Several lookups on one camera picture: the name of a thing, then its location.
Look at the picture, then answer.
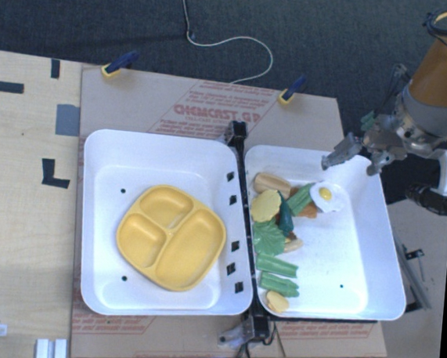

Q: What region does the white and yellow fried egg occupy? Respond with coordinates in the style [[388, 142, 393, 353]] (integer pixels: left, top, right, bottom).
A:
[[307, 179, 348, 215]]

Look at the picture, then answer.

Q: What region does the brown cardboard board red print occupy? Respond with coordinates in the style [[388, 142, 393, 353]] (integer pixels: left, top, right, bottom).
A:
[[53, 64, 413, 358]]

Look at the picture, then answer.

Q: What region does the tan bread roll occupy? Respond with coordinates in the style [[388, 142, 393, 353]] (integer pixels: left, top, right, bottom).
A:
[[252, 171, 293, 198]]

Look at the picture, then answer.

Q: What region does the cream toy food piece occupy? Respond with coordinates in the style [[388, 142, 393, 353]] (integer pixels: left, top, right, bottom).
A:
[[282, 235, 305, 256]]

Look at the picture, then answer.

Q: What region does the green lettuce leaf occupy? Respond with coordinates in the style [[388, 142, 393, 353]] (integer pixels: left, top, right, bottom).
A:
[[248, 215, 290, 258]]

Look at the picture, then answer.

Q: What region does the black block with thin wires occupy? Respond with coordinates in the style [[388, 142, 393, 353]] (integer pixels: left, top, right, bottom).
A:
[[225, 120, 250, 149], [246, 309, 274, 342]]

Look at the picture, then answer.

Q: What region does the thin black rod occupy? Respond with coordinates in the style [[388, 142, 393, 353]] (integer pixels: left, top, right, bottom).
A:
[[219, 135, 276, 317]]

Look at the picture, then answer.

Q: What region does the yellow divided plate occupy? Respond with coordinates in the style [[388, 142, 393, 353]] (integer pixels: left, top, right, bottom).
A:
[[110, 179, 233, 298]]

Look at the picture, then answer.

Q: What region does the green asparagus bundle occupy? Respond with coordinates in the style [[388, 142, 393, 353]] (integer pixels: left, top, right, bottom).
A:
[[283, 179, 315, 219], [256, 270, 302, 300], [254, 251, 301, 280]]

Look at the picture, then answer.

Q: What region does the black cylinder on white bracket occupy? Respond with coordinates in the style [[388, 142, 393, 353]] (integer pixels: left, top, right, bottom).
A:
[[403, 146, 447, 217]]

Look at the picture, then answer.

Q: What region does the white plastic tray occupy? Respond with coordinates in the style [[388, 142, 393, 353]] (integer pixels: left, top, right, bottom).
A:
[[229, 142, 421, 330], [67, 125, 269, 331]]

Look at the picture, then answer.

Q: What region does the dark green pepper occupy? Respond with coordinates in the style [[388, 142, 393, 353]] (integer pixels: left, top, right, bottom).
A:
[[273, 190, 299, 237]]

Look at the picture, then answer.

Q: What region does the yellow biscuit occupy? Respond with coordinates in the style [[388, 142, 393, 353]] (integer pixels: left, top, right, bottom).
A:
[[263, 288, 292, 315]]

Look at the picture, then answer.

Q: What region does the yellow round crinkled chip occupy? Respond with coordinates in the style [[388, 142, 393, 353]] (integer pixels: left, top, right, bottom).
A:
[[248, 186, 283, 225]]

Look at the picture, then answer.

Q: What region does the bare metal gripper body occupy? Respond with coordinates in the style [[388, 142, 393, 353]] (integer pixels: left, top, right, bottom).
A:
[[360, 112, 447, 165]]

